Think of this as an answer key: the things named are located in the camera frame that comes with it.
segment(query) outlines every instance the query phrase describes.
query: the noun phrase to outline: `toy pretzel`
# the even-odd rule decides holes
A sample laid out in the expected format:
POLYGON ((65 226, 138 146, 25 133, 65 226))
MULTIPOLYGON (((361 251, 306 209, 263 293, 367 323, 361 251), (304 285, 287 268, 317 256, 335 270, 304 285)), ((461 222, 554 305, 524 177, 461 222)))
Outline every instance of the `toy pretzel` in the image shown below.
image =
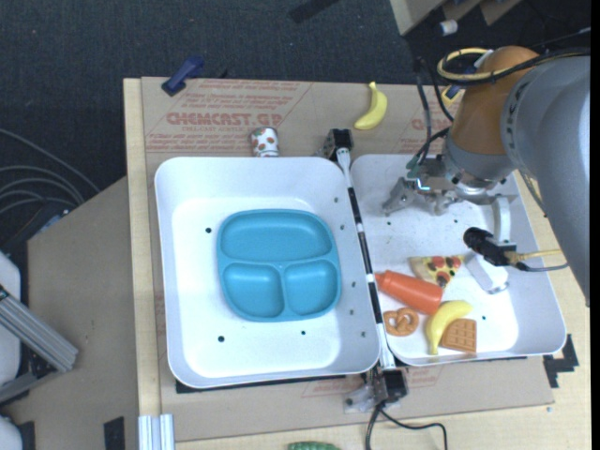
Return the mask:
POLYGON ((419 325, 419 315, 412 308, 404 307, 383 313, 385 331, 395 337, 406 337, 419 325))

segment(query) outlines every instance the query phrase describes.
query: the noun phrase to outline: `blue object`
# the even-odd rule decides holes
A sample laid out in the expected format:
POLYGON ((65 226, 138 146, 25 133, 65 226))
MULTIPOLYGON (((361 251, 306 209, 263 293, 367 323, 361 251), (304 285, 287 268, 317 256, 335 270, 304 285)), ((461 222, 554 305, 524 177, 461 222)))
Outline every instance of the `blue object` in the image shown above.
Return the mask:
MULTIPOLYGON (((465 68, 464 74, 471 75, 471 74, 474 74, 476 71, 477 71, 477 67, 471 65, 471 66, 465 68)), ((460 92, 460 90, 462 90, 463 88, 464 88, 463 86, 454 83, 443 89, 442 96, 447 100, 447 103, 452 103, 454 101, 454 99, 457 97, 458 92, 460 92)))
POLYGON ((200 77, 203 69, 204 59, 201 56, 190 56, 175 74, 161 85, 162 89, 172 97, 186 88, 185 79, 200 77))
POLYGON ((230 308, 255 322, 319 317, 341 294, 338 249, 327 224, 301 210, 249 210, 225 219, 217 266, 230 308))

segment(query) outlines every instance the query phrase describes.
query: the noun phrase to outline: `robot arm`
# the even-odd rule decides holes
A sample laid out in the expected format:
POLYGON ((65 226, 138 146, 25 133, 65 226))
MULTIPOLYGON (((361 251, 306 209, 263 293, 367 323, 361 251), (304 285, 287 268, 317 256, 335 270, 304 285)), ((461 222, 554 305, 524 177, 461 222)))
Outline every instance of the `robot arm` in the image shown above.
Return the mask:
POLYGON ((534 196, 589 305, 589 52, 538 55, 502 47, 464 76, 449 73, 447 62, 448 57, 438 65, 440 75, 467 88, 442 153, 415 163, 398 181, 402 189, 394 188, 402 198, 396 206, 388 201, 384 210, 406 206, 410 193, 434 201, 438 214, 463 200, 488 204, 493 201, 488 191, 518 170, 526 181, 537 181, 534 196))

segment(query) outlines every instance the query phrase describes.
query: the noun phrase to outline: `cable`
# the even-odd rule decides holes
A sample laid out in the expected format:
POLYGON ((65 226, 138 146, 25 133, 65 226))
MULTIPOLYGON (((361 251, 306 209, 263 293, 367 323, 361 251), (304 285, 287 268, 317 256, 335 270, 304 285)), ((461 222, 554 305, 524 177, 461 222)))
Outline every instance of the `cable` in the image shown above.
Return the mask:
POLYGON ((416 157, 419 157, 420 155, 423 154, 423 152, 428 151, 429 146, 431 145, 432 142, 438 140, 439 138, 445 138, 445 136, 448 134, 449 131, 450 131, 450 127, 447 127, 445 129, 440 130, 439 132, 435 133, 434 135, 432 135, 430 139, 428 139, 425 143, 423 143, 423 146, 414 155, 416 157))
POLYGON ((442 109, 443 114, 446 115, 446 118, 448 120, 450 120, 451 122, 454 122, 454 116, 448 111, 445 104, 443 103, 442 92, 440 92, 440 86, 436 82, 437 79, 435 77, 435 73, 433 73, 433 70, 431 69, 431 66, 425 60, 425 58, 420 58, 419 62, 421 64, 421 66, 424 67, 427 70, 427 73, 429 74, 429 78, 431 79, 431 82, 433 84, 433 90, 435 91, 436 99, 438 99, 438 103, 440 104, 440 108, 442 109))
POLYGON ((526 60, 525 62, 517 64, 513 67, 502 68, 500 70, 494 70, 494 71, 490 71, 490 72, 471 73, 471 74, 453 73, 453 72, 446 70, 446 68, 445 68, 448 62, 451 62, 452 60, 455 60, 456 58, 459 58, 459 57, 465 56, 465 55, 473 55, 473 54, 481 55, 487 51, 488 50, 485 50, 485 49, 469 48, 469 49, 463 49, 463 50, 450 52, 438 63, 438 68, 437 68, 438 74, 443 79, 448 81, 449 83, 456 83, 461 86, 469 86, 469 85, 480 84, 480 83, 494 83, 498 79, 506 77, 507 75, 510 75, 517 71, 520 71, 520 70, 523 70, 526 68, 532 68, 532 67, 540 65, 542 63, 545 63, 545 62, 548 62, 551 60, 555 60, 557 58, 566 58, 566 57, 571 57, 571 56, 583 56, 583 55, 591 54, 591 49, 557 50, 554 52, 548 52, 543 55, 535 56, 534 58, 526 60))
POLYGON ((562 265, 555 266, 543 266, 543 267, 531 267, 526 263, 519 262, 515 265, 515 268, 518 270, 522 270, 523 272, 553 272, 555 270, 563 270, 569 266, 568 263, 563 263, 562 265))
POLYGON ((77 201, 79 203, 83 203, 84 202, 83 195, 81 194, 81 192, 78 189, 76 189, 75 186, 73 184, 71 184, 66 178, 64 178, 63 176, 59 175, 56 172, 52 172, 50 170, 42 169, 42 168, 35 167, 35 166, 32 166, 32 165, 12 165, 10 167, 0 168, 0 173, 2 173, 2 172, 21 171, 21 170, 23 170, 23 171, 29 171, 29 172, 45 173, 47 175, 53 176, 57 180, 60 180, 67 187, 69 187, 71 189, 71 191, 73 192, 73 194, 77 195, 77 201))
POLYGON ((392 418, 390 415, 388 415, 386 412, 384 412, 383 410, 381 410, 382 415, 387 418, 390 422, 395 423, 396 425, 398 425, 399 427, 402 428, 406 428, 408 430, 424 430, 426 428, 433 428, 433 427, 439 427, 442 429, 442 435, 443 435, 443 448, 445 448, 446 450, 448 449, 448 435, 446 432, 446 427, 440 423, 433 423, 433 424, 427 424, 427 425, 406 425, 403 424, 401 422, 399 422, 398 420, 396 420, 395 418, 392 418))
POLYGON ((539 43, 535 43, 534 45, 530 45, 529 48, 534 49, 537 47, 546 47, 550 43, 557 43, 559 41, 567 40, 569 38, 579 37, 580 35, 585 35, 585 34, 591 33, 591 32, 592 32, 592 28, 590 26, 587 26, 585 28, 581 28, 580 30, 577 30, 576 32, 573 32, 572 34, 563 35, 562 37, 556 37, 551 40, 546 40, 546 41, 541 41, 539 43))
POLYGON ((12 133, 8 130, 5 130, 3 128, 0 128, 0 134, 5 135, 6 137, 12 138, 14 140, 17 140, 18 142, 21 142, 27 146, 29 146, 30 148, 33 148, 34 150, 38 151, 39 153, 41 153, 42 155, 44 155, 47 158, 50 158, 52 160, 54 160, 56 163, 62 165, 63 167, 65 167, 67 170, 73 172, 74 174, 76 174, 77 176, 79 176, 87 185, 89 185, 96 193, 100 192, 100 189, 89 179, 87 178, 83 173, 81 173, 79 170, 73 168, 72 166, 70 166, 68 163, 66 163, 64 160, 60 159, 59 157, 55 157, 53 154, 51 154, 50 152, 44 150, 43 148, 41 148, 40 146, 37 146, 35 143, 28 141, 27 139, 25 139, 24 137, 21 137, 19 135, 16 135, 15 133, 12 133))
POLYGON ((61 190, 65 191, 69 197, 71 197, 75 203, 81 204, 83 203, 83 201, 80 201, 78 199, 78 196, 74 193, 71 192, 70 188, 55 182, 53 180, 50 180, 48 178, 22 178, 20 180, 15 180, 14 182, 11 182, 9 184, 4 185, 3 187, 0 187, 0 195, 2 195, 2 193, 4 193, 6 190, 8 190, 9 188, 13 188, 16 187, 18 185, 22 185, 22 184, 30 184, 30 183, 40 183, 40 184, 45 184, 45 185, 50 185, 53 187, 57 187, 60 188, 61 190))
POLYGON ((427 129, 427 138, 425 140, 425 149, 423 151, 423 155, 419 161, 419 165, 421 165, 425 158, 428 155, 429 150, 429 142, 431 140, 431 112, 429 110, 429 104, 427 96, 425 95, 425 90, 423 89, 423 82, 421 81, 421 75, 418 71, 416 71, 416 87, 419 92, 419 97, 421 98, 421 105, 423 106, 423 113, 425 115, 425 125, 427 129))
POLYGON ((58 202, 58 203, 66 204, 66 205, 73 204, 72 202, 68 202, 63 199, 56 199, 54 197, 49 197, 49 198, 42 197, 41 200, 37 199, 37 198, 32 198, 32 199, 20 200, 18 202, 11 203, 10 205, 5 206, 4 208, 0 209, 0 215, 5 214, 7 211, 12 210, 13 208, 16 208, 18 206, 23 206, 23 205, 27 205, 29 203, 36 203, 36 202, 58 202))
POLYGON ((10 198, 10 197, 16 197, 19 195, 26 195, 28 197, 34 197, 37 198, 38 200, 43 200, 44 197, 42 197, 41 195, 39 195, 39 193, 36 193, 35 191, 29 191, 29 190, 12 190, 12 191, 8 191, 6 193, 0 194, 0 200, 3 200, 5 198, 10 198))
POLYGON ((406 425, 403 424, 401 422, 399 422, 397 419, 393 418, 392 416, 388 415, 383 408, 385 407, 385 402, 380 402, 378 403, 375 408, 373 409, 373 412, 368 420, 368 424, 367 424, 367 433, 365 436, 365 449, 366 450, 372 450, 371 449, 371 436, 373 434, 373 428, 375 427, 375 422, 377 420, 377 417, 379 416, 379 414, 383 415, 385 418, 387 418, 390 422, 393 422, 394 424, 396 424, 397 426, 401 427, 401 428, 406 428, 408 430, 424 430, 426 428, 433 428, 433 427, 438 427, 442 429, 442 435, 443 435, 443 448, 445 450, 448 450, 448 435, 446 432, 446 428, 444 425, 442 425, 441 423, 432 423, 432 424, 426 424, 426 425, 406 425))
POLYGON ((540 251, 532 251, 529 253, 516 253, 515 251, 505 251, 504 255, 508 258, 510 263, 518 263, 523 262, 524 260, 533 259, 536 257, 546 257, 548 255, 558 255, 559 253, 563 253, 558 248, 552 250, 540 250, 540 251))

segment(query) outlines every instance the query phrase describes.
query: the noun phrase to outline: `toy pizza slice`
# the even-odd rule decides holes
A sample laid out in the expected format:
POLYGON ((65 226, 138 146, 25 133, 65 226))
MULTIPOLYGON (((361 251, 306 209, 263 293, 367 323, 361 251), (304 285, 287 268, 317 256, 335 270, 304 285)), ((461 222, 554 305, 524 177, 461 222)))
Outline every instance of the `toy pizza slice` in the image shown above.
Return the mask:
POLYGON ((444 289, 457 273, 464 259, 464 255, 411 257, 409 264, 416 277, 440 285, 444 289))

